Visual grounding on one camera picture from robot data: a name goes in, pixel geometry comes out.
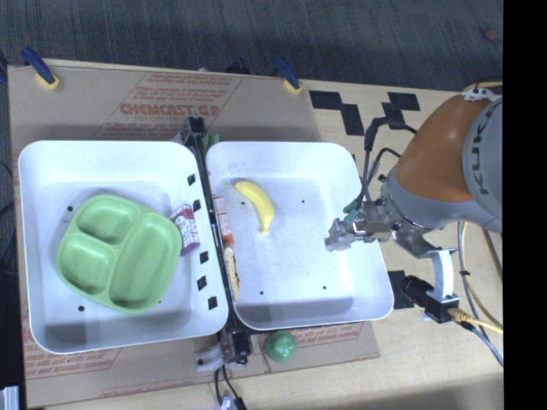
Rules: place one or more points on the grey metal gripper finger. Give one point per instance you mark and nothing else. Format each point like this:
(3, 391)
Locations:
(337, 241)
(342, 225)

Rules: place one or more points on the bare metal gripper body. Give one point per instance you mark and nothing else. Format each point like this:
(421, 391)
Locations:
(376, 224)

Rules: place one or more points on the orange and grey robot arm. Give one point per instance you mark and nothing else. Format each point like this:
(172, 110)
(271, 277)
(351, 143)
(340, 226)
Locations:
(436, 152)

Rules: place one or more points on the white plastic tray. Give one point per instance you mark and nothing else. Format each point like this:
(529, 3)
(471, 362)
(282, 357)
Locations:
(299, 254)
(128, 165)

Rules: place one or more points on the yellow banana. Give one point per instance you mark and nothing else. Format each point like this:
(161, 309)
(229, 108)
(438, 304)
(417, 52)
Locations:
(261, 203)

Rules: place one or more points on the tan biscuit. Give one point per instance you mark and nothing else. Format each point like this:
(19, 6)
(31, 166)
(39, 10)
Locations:
(233, 271)

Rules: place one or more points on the orange and white carton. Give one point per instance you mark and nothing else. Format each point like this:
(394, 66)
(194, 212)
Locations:
(223, 220)

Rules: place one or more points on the green round toy fruit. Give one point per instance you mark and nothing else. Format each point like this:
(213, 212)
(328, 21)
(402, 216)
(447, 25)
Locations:
(280, 347)

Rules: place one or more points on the small green piece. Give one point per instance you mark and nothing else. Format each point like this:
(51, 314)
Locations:
(213, 139)

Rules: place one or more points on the green divided plate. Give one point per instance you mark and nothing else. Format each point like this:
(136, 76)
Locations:
(119, 252)

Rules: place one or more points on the brown cardboard board red print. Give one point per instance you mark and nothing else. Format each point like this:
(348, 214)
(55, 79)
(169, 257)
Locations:
(107, 101)

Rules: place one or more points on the black cylinder on white bracket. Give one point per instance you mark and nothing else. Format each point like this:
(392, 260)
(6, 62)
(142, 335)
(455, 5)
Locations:
(431, 295)

